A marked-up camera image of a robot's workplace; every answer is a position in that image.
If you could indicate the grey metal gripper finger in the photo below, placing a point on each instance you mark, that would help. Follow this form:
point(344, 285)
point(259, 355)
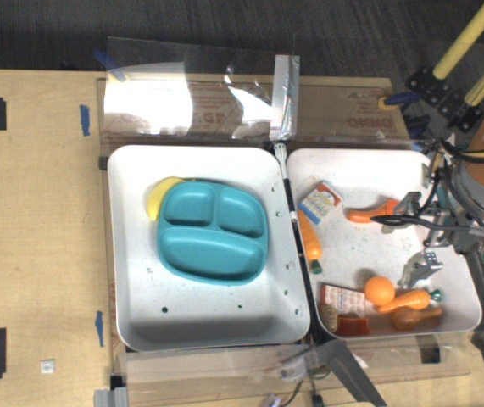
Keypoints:
point(421, 265)
point(409, 204)

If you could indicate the red and white packet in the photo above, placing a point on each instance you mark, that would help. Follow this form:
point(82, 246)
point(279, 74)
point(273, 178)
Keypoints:
point(343, 299)

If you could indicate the red brown rectangular block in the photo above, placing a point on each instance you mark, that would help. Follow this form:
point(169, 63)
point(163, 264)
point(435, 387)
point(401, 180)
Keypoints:
point(353, 326)

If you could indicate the teal divided plate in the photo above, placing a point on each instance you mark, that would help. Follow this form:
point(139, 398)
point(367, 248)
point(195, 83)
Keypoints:
point(212, 248)

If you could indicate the orange carrot with green stub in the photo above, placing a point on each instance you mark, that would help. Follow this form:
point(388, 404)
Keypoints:
point(310, 240)

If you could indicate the yellow banana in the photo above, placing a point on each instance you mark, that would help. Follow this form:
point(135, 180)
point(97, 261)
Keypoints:
point(156, 199)

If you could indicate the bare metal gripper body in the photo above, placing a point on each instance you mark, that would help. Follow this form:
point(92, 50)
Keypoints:
point(468, 231)

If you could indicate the brown toy drumstick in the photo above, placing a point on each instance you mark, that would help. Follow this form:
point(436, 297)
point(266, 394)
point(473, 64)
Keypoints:
point(411, 318)

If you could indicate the orange ball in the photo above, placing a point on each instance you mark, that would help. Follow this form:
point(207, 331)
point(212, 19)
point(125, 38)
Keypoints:
point(379, 291)

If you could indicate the brown biscuit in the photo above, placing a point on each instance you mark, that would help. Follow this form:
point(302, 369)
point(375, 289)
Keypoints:
point(328, 317)

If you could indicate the orange carrot with green leaves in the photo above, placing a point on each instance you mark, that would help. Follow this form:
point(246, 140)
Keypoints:
point(411, 300)

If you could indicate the small white and blue carton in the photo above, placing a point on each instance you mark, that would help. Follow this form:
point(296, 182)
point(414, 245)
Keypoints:
point(320, 202)

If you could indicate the white plastic tray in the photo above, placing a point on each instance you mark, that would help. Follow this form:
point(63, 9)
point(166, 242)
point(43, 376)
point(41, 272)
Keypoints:
point(207, 316)
point(364, 172)

